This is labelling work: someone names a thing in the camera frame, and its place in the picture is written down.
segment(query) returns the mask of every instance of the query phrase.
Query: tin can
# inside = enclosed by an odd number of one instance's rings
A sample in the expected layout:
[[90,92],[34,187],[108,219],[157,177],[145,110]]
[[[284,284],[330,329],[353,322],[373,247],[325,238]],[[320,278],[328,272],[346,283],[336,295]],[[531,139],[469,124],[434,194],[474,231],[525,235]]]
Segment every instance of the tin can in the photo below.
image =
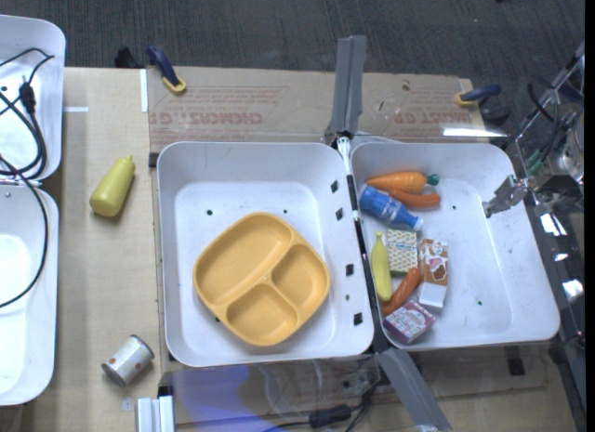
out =
[[149,346],[131,334],[101,369],[120,387],[125,387],[155,357]]

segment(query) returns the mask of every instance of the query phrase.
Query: yellow squeeze bottle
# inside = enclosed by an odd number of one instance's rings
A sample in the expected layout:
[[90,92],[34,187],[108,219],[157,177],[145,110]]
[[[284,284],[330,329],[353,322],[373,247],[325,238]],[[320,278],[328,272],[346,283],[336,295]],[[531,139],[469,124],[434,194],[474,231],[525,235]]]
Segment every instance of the yellow squeeze bottle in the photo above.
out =
[[114,217],[120,212],[132,183],[135,167],[132,155],[115,161],[89,199],[96,214]]
[[372,261],[372,276],[376,295],[382,302],[386,302],[392,295],[392,280],[390,279],[389,253],[382,242],[382,232],[376,233],[376,243],[370,255]]

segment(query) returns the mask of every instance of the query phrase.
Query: chocolate milk carton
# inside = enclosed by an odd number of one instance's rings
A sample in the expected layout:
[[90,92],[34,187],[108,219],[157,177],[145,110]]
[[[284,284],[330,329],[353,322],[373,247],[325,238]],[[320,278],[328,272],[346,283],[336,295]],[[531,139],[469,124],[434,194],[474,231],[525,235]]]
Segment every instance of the chocolate milk carton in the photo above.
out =
[[432,310],[442,310],[448,283],[448,244],[423,239],[419,245],[419,304]]

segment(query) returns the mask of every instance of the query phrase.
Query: carrot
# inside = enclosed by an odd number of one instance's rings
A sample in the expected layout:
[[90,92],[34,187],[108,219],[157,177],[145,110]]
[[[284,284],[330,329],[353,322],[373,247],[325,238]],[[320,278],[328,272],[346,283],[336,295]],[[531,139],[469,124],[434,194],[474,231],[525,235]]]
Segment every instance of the carrot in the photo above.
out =
[[407,301],[409,295],[417,288],[420,280],[421,273],[419,273],[419,268],[411,267],[407,272],[407,275],[401,280],[397,289],[390,296],[389,301],[385,302],[382,304],[382,307],[380,307],[382,316],[389,316],[394,310],[401,307],[405,301]]
[[442,198],[438,192],[431,192],[429,194],[414,194],[406,190],[397,190],[393,188],[389,190],[389,196],[401,201],[405,207],[412,209],[431,209],[440,204]]
[[426,184],[436,186],[438,175],[426,176],[419,171],[398,171],[376,177],[370,177],[366,183],[377,190],[406,190],[408,192],[420,192]]

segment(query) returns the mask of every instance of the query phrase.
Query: blue water bottle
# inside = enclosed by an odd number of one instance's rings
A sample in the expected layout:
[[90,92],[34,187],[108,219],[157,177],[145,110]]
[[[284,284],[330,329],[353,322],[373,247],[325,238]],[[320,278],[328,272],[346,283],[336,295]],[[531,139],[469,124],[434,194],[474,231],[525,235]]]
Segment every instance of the blue water bottle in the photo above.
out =
[[414,231],[418,231],[424,224],[421,217],[412,216],[399,201],[371,186],[366,186],[364,192],[362,192],[360,207],[395,228],[405,225]]

